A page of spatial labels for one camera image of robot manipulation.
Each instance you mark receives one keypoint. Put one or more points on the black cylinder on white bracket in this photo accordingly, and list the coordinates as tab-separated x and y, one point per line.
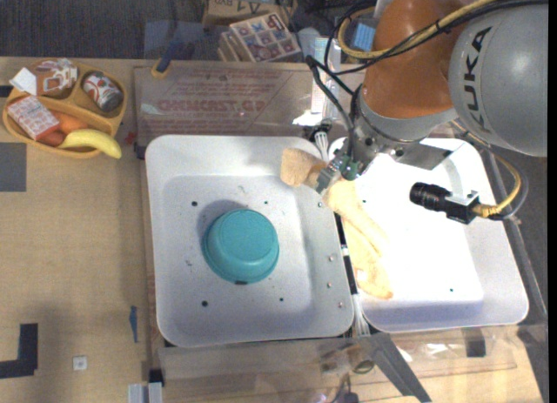
435	197

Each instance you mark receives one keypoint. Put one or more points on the yellow cloth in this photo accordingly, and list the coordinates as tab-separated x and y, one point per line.
361	227

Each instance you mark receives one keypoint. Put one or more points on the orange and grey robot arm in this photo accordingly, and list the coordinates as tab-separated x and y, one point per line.
409	66

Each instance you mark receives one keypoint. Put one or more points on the thin black and white rod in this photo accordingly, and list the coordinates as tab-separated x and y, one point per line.
348	262

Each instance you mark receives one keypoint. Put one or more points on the orange carrot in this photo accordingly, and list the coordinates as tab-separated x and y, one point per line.
71	122

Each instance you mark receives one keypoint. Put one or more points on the red and white can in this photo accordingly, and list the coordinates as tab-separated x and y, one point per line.
103	90

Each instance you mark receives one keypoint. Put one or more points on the red and white carton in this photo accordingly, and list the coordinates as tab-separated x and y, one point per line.
54	79

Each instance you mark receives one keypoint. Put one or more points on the orange-red sausage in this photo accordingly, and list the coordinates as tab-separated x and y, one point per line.
52	138

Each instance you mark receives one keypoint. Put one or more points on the teal bowl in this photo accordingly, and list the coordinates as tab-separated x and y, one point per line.
241	244

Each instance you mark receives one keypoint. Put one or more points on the white plastic tray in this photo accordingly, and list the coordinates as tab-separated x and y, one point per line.
435	262
243	166

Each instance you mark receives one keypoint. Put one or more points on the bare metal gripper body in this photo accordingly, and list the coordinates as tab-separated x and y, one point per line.
376	149

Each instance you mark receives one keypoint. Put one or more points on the brown cardboard board, red print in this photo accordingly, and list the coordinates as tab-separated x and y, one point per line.
209	105

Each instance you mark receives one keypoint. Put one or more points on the orange divided plate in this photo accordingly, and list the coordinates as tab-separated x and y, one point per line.
87	112

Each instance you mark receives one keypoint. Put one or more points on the yellow banana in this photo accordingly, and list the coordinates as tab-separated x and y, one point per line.
93	139

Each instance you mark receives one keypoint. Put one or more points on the red and white packet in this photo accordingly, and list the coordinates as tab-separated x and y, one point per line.
32	117

